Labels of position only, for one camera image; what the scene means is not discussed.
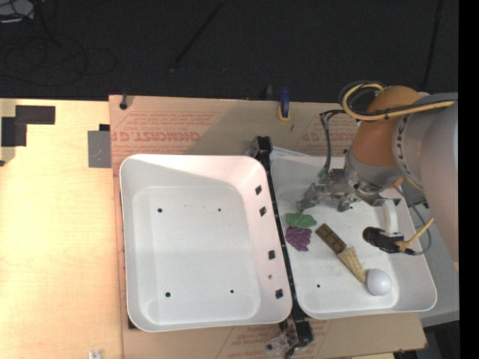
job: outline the black pole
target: black pole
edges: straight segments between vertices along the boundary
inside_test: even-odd
[[[201,34],[204,32],[208,24],[210,24],[211,20],[213,20],[213,17],[219,12],[220,8],[223,6],[226,0],[220,0],[219,3],[215,6],[213,11],[210,13],[210,15],[207,17],[207,19],[204,21],[204,23],[201,25],[201,27],[196,31],[195,35],[192,37],[192,39],[186,44],[186,46],[183,48],[183,50],[180,52],[180,54],[174,59],[174,64],[173,67],[171,67],[170,72],[174,72],[177,69],[178,64],[180,61],[185,57],[186,53],[188,53],[189,49],[193,46],[193,44],[196,42],[196,40],[201,36]]]
[[[436,50],[437,32],[439,30],[439,23],[441,22],[441,18],[442,18],[443,6],[444,6],[444,0],[438,0],[437,8],[436,8],[436,17],[434,18],[433,36],[431,38],[431,44],[429,47],[429,55],[427,56],[426,72],[424,73],[424,79],[421,86],[422,90],[426,89],[427,84],[429,82],[429,74],[431,71],[431,66],[433,65],[434,51]]]

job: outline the cardboard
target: cardboard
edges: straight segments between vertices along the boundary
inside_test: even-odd
[[[265,342],[279,326],[252,325],[147,333],[128,326],[124,243],[118,170],[137,153],[239,155],[256,136],[269,136],[274,147],[311,156],[326,154],[319,114],[338,109],[334,103],[291,102],[290,120],[278,118],[278,102],[231,99],[110,96],[112,168],[125,359],[270,358]],[[332,155],[340,156],[356,133],[356,122],[345,114],[330,121]],[[426,337],[416,313],[332,320],[311,320],[314,341],[293,356],[298,359],[344,358],[422,349]]]

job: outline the white ball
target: white ball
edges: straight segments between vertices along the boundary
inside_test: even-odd
[[[373,295],[386,295],[392,288],[392,280],[389,275],[379,269],[368,271],[366,284]]]

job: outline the waffle cone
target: waffle cone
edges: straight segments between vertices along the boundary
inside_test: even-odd
[[[344,249],[338,254],[338,258],[354,274],[359,282],[366,283],[366,272],[362,268],[361,262],[359,262],[354,247]]]

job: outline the purple grapes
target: purple grapes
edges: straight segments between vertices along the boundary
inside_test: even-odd
[[[308,251],[311,233],[311,229],[289,226],[286,229],[286,242],[290,243],[297,251]]]

